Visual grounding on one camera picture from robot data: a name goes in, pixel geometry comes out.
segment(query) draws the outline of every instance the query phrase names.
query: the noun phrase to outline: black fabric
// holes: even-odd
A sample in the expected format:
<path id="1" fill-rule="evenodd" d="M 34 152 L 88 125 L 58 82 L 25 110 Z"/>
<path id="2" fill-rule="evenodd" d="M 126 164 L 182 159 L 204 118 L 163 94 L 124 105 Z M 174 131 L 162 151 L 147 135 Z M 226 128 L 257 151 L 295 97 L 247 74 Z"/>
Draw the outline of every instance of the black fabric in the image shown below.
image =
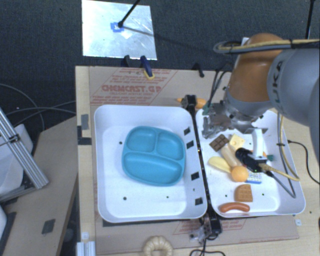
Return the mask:
<path id="1" fill-rule="evenodd" d="M 314 3 L 310 38 L 319 38 L 319 2 Z M 303 39 L 310 2 L 142 0 L 140 4 L 151 9 L 158 58 L 151 61 L 153 68 L 190 70 L 199 63 L 203 70 L 214 70 L 236 58 L 214 53 L 213 46 L 218 42 L 239 41 L 260 32 Z M 80 0 L 2 0 L 0 31 L 0 83 L 24 91 L 40 107 L 75 99 L 75 66 L 121 64 L 120 59 L 82 56 Z M 0 107 L 8 113 L 33 106 L 23 96 L 0 87 Z M 65 109 L 75 110 L 75 105 Z M 9 119 L 15 123 L 29 114 L 14 114 Z M 71 117 L 60 112 L 46 112 L 43 116 L 47 128 Z M 41 130 L 39 116 L 25 124 L 35 138 Z"/>

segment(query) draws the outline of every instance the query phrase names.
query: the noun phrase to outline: black rod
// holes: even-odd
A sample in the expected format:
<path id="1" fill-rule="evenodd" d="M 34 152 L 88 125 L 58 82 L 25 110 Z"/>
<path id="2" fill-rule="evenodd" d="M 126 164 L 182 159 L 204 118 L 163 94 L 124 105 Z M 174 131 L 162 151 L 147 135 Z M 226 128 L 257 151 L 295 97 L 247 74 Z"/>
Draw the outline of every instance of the black rod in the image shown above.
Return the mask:
<path id="1" fill-rule="evenodd" d="M 314 3 L 315 3 L 315 0 L 310 0 L 310 8 L 309 8 L 308 22 L 306 24 L 305 39 L 309 39 L 309 36 L 310 36 L 310 25 L 311 25 L 312 12 L 314 9 Z"/>
<path id="2" fill-rule="evenodd" d="M 118 22 L 118 27 L 122 28 L 124 26 L 124 22 L 126 21 L 126 19 L 129 17 L 129 15 L 132 13 L 132 11 L 136 8 L 136 6 L 139 4 L 141 0 L 136 0 L 135 3 L 132 5 L 132 7 L 130 8 L 130 10 L 127 12 L 127 14 L 123 17 L 123 19 L 121 21 Z"/>

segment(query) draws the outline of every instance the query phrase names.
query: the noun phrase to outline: wooden edge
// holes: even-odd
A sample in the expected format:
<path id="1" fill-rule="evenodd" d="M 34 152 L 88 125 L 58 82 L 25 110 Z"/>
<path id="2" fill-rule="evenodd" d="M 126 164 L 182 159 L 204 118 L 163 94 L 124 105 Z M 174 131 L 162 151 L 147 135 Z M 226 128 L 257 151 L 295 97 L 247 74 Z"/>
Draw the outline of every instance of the wooden edge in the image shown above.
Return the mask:
<path id="1" fill-rule="evenodd" d="M 89 67 L 75 67 L 75 83 L 77 126 L 82 125 L 82 115 L 88 115 L 88 128 L 81 131 L 82 137 L 91 138 Z M 78 145 L 78 184 L 81 242 L 95 241 L 95 199 L 91 145 Z"/>

